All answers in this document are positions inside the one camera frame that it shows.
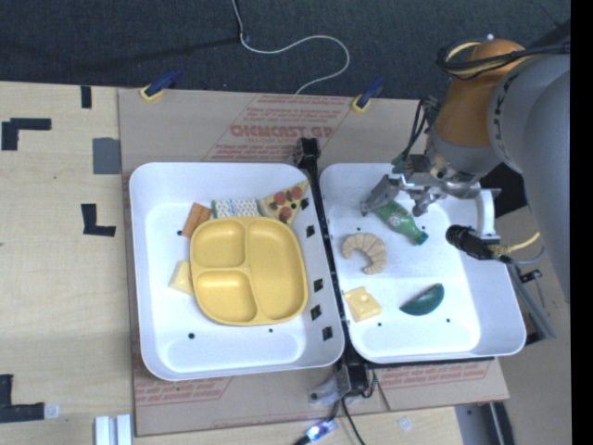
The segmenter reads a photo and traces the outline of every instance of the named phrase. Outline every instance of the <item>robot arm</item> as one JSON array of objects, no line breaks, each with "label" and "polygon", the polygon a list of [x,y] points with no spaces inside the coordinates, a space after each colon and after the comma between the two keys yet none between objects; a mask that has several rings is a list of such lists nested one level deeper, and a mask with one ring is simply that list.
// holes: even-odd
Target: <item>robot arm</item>
[{"label": "robot arm", "polygon": [[[472,52],[464,62],[450,62],[467,49]],[[409,155],[408,146],[394,159],[397,179],[384,177],[361,203],[362,214],[399,190],[414,200],[415,216],[448,195],[477,197],[480,179],[505,162],[524,178],[527,202],[568,300],[570,44],[524,50],[506,40],[463,42],[441,52],[437,64],[456,79],[429,121],[424,153]],[[402,160],[405,166],[398,166]]]}]

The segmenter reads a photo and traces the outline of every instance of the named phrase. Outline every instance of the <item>cardboard sheet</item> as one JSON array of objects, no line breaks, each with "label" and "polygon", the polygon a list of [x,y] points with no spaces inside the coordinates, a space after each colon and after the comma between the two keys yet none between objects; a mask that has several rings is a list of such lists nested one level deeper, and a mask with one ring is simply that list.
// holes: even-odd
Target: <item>cardboard sheet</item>
[{"label": "cardboard sheet", "polygon": [[[300,137],[320,141],[319,168],[337,162],[389,162],[408,143],[417,101],[373,100],[364,114],[352,99],[166,91],[146,103],[137,89],[119,90],[126,251],[132,319],[133,385],[138,436],[318,419],[329,407],[309,405],[308,388],[333,368],[167,382],[140,357],[128,182],[150,161],[269,161],[291,158]],[[414,151],[423,150],[421,139]],[[351,413],[378,413],[508,398],[498,360],[377,370],[378,392]]]}]

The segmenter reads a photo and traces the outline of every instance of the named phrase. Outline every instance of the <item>black tape marking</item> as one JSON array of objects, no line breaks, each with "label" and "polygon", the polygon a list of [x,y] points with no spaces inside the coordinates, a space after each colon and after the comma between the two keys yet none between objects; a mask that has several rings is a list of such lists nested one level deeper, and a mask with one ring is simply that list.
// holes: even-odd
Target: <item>black tape marking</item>
[{"label": "black tape marking", "polygon": [[84,220],[83,234],[105,235],[113,237],[116,226],[98,226],[96,225],[96,204],[81,204],[82,219]]},{"label": "black tape marking", "polygon": [[2,149],[16,150],[19,146],[19,131],[10,125],[10,122],[2,122]]},{"label": "black tape marking", "polygon": [[317,320],[320,316],[322,316],[322,306],[321,305],[315,305],[312,309],[311,309],[311,320],[314,322],[315,320]]},{"label": "black tape marking", "polygon": [[313,282],[313,291],[319,292],[323,288],[323,279],[318,278],[315,282]]},{"label": "black tape marking", "polygon": [[10,119],[2,122],[2,150],[15,151],[19,148],[19,131],[51,130],[51,119]]},{"label": "black tape marking", "polygon": [[93,174],[120,174],[120,141],[114,138],[93,139]]},{"label": "black tape marking", "polygon": [[332,331],[331,326],[325,326],[322,330],[323,341],[327,341],[328,339],[334,337],[334,332]]},{"label": "black tape marking", "polygon": [[45,404],[13,405],[10,398],[13,375],[0,375],[0,424],[45,419]]},{"label": "black tape marking", "polygon": [[93,93],[91,87],[88,85],[81,86],[81,107],[92,108],[93,107]]}]

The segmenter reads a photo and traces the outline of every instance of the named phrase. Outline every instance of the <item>black cable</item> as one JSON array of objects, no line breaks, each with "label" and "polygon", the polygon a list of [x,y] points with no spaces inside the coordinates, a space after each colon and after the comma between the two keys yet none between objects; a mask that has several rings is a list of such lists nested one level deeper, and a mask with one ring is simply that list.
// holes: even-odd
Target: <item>black cable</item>
[{"label": "black cable", "polygon": [[359,440],[360,445],[365,445],[364,440],[360,436],[360,433],[354,425],[354,421],[352,420],[352,417],[350,417],[350,413],[348,412],[348,407],[346,406],[346,396],[342,398],[342,409],[344,409],[344,414],[346,415],[346,418],[348,419],[348,422],[350,423],[350,426],[352,427],[352,430],[354,431],[356,438]]},{"label": "black cable", "polygon": [[313,34],[311,36],[306,36],[305,38],[301,38],[300,40],[295,41],[294,43],[291,43],[288,46],[285,46],[280,49],[264,50],[264,49],[257,49],[257,48],[252,47],[248,43],[249,38],[248,38],[247,34],[245,33],[245,29],[243,27],[243,20],[241,19],[241,14],[239,12],[239,6],[237,5],[237,0],[231,0],[231,3],[233,5],[233,11],[234,11],[234,15],[235,15],[237,24],[239,25],[239,43],[241,44],[242,47],[244,47],[248,51],[251,51],[252,53],[255,53],[258,55],[280,55],[281,53],[284,53],[285,51],[288,51],[288,50],[294,48],[295,46],[301,45],[307,41],[312,41],[312,40],[329,40],[329,41],[336,43],[338,46],[340,46],[342,48],[342,50],[344,51],[344,53],[346,55],[346,63],[344,63],[344,66],[342,67],[342,69],[338,70],[337,72],[333,72],[332,74],[329,74],[327,76],[323,76],[321,78],[314,79],[313,81],[309,81],[308,83],[300,86],[300,88],[296,91],[296,94],[300,94],[305,88],[309,87],[310,85],[320,83],[322,81],[327,81],[329,79],[339,76],[345,70],[347,70],[347,68],[350,66],[350,52],[348,51],[348,48],[346,47],[346,45],[344,43],[342,43],[340,40],[338,40],[337,38],[334,38],[333,36],[329,36],[327,34]]},{"label": "black cable", "polygon": [[[421,110],[424,108],[423,116],[420,118]],[[418,106],[416,107],[416,114],[414,115],[414,122],[411,126],[410,132],[410,139],[408,144],[403,149],[403,151],[397,155],[392,161],[391,164],[394,165],[394,172],[400,172],[403,170],[404,164],[408,159],[408,155],[412,150],[414,144],[423,133],[423,127],[428,121],[428,111],[429,110],[438,110],[438,106],[436,105],[434,99],[432,97],[423,97],[418,101]]]},{"label": "black cable", "polygon": [[539,253],[532,259],[527,259],[525,261],[517,261],[515,259],[510,258],[509,256],[500,256],[499,260],[503,263],[508,263],[510,265],[529,265],[531,263],[539,261],[543,255],[546,253],[546,248],[542,247]]},{"label": "black cable", "polygon": [[504,55],[497,55],[493,57],[484,57],[473,61],[451,62],[450,58],[455,56],[460,51],[470,49],[483,43],[485,40],[464,40],[449,48],[441,48],[437,53],[436,65],[447,74],[454,76],[463,81],[473,79],[484,72],[490,70],[497,70],[512,62],[525,57],[541,56],[541,55],[566,55],[571,53],[571,43],[548,44],[545,46],[537,46],[520,51],[511,51]]},{"label": "black cable", "polygon": [[377,374],[373,371],[372,372],[372,382],[371,382],[371,387],[369,388],[368,392],[361,392],[360,395],[364,398],[364,399],[368,399],[370,398],[370,396],[372,396],[375,388],[377,387],[377,383],[379,381],[377,380]]},{"label": "black cable", "polygon": [[[339,410],[340,410],[340,400],[337,400],[336,402],[334,402],[334,405],[332,406],[332,411],[325,418],[325,420],[323,420],[323,422],[331,422],[332,420],[334,420],[335,417],[337,416],[337,413]],[[303,437],[301,437],[300,439],[298,439],[295,442],[295,445],[306,445],[307,443],[311,443],[311,440],[310,440],[309,436],[304,435]]]}]

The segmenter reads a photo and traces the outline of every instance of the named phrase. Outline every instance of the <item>metal bracket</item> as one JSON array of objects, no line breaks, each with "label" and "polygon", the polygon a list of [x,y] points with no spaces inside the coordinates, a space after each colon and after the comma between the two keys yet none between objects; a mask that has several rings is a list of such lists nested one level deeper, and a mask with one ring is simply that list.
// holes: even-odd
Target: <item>metal bracket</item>
[{"label": "metal bracket", "polygon": [[542,273],[538,269],[535,269],[534,271],[528,273],[522,273],[519,278],[523,284],[526,284],[527,282],[541,278],[541,276]]},{"label": "metal bracket", "polygon": [[482,189],[474,198],[478,210],[478,225],[476,226],[475,231],[481,239],[499,239],[494,226],[496,219],[494,198],[498,193],[500,193],[500,190],[497,189]]},{"label": "metal bracket", "polygon": [[517,299],[519,299],[529,314],[534,323],[534,327],[542,338],[557,337],[554,326],[549,320],[544,310],[539,306],[536,299],[531,295],[529,290],[525,288],[524,282],[520,277],[518,269],[514,265],[508,265],[509,277],[511,278],[512,287],[515,291]]},{"label": "metal bracket", "polygon": [[342,367],[323,384],[308,389],[309,405],[313,407],[333,405],[348,394],[351,389],[348,369]]},{"label": "metal bracket", "polygon": [[366,216],[372,210],[376,210],[386,205],[397,196],[399,188],[399,180],[384,175],[376,187],[371,190],[371,193],[367,198],[360,203],[360,212],[362,215]]}]

